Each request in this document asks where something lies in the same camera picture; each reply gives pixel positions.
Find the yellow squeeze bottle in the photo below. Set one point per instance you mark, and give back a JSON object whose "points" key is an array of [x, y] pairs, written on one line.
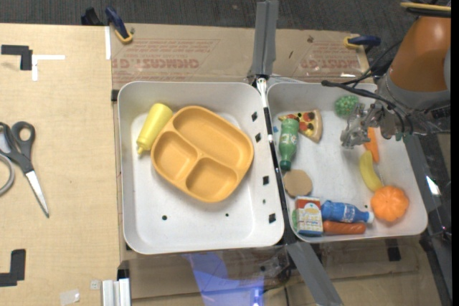
{"points": [[155, 125]]}

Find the orange toy carrot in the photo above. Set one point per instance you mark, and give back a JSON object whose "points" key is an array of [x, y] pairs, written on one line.
{"points": [[373, 147]]}

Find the red and white carton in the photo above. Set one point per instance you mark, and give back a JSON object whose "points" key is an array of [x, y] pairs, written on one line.
{"points": [[309, 216]]}

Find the blue toy bottle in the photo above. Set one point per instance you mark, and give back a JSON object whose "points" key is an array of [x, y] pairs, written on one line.
{"points": [[340, 211]]}

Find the green toy grapes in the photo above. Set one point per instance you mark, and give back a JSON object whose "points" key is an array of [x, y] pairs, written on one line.
{"points": [[346, 105]]}

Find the yellow banana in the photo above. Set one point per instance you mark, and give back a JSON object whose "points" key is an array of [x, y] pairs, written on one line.
{"points": [[368, 172]]}

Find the brown cardboard board red print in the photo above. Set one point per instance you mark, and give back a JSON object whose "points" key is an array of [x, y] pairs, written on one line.
{"points": [[215, 57]]}

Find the orange divided plate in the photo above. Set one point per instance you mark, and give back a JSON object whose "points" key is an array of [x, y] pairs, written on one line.
{"points": [[202, 154]]}

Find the brown round biscuit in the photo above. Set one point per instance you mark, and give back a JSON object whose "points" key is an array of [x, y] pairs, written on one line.
{"points": [[297, 183]]}

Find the white plastic tray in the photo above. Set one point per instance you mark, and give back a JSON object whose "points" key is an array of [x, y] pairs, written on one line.
{"points": [[333, 168], [201, 225]]}

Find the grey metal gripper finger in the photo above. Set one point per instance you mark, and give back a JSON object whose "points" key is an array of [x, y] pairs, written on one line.
{"points": [[346, 139], [358, 139]]}

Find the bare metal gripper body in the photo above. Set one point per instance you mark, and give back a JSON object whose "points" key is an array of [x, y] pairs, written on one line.
{"points": [[369, 116]]}

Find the orange toy pumpkin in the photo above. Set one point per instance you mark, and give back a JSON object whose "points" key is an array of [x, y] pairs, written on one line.
{"points": [[389, 203]]}

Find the thin black and white rod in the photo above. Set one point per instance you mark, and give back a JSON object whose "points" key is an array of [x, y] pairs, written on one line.
{"points": [[269, 139]]}

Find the orange toy sausage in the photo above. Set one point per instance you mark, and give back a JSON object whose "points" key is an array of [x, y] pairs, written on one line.
{"points": [[344, 228]]}

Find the toy pizza slice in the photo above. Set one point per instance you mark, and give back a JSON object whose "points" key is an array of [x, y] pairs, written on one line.
{"points": [[310, 125]]}

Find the green toy bottle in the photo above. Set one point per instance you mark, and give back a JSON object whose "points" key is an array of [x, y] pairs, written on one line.
{"points": [[288, 141]]}

